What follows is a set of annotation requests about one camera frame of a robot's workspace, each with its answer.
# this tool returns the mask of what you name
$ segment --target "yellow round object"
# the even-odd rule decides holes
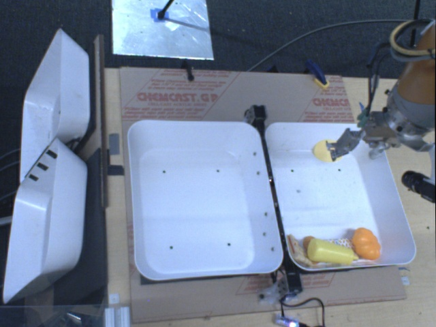
[[[333,162],[332,155],[330,151],[327,149],[327,143],[336,143],[336,140],[324,139],[320,140],[313,147],[313,154],[315,157],[324,162]]]

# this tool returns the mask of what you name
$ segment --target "dark floor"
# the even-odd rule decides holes
[[[415,0],[207,0],[214,61],[193,61],[196,69],[245,71],[307,31],[338,22],[411,19]],[[436,0],[422,0],[420,17],[435,17]],[[0,0],[0,157],[20,146],[22,101],[39,62],[58,28],[88,50],[97,34],[106,38],[106,65],[180,67],[176,59],[120,57],[111,53],[111,0]],[[308,58],[327,74],[366,76],[371,47],[396,23],[354,25],[322,31],[286,48],[261,65],[303,72]],[[401,65],[389,60],[381,75],[395,78]],[[0,160],[0,199],[17,188],[19,157]],[[13,197],[0,201],[0,217],[12,212]],[[0,230],[0,276],[7,227]]]

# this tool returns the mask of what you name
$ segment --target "metal sheet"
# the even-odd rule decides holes
[[[168,0],[112,0],[116,55],[213,60],[206,0],[175,0],[164,20],[153,18]]]

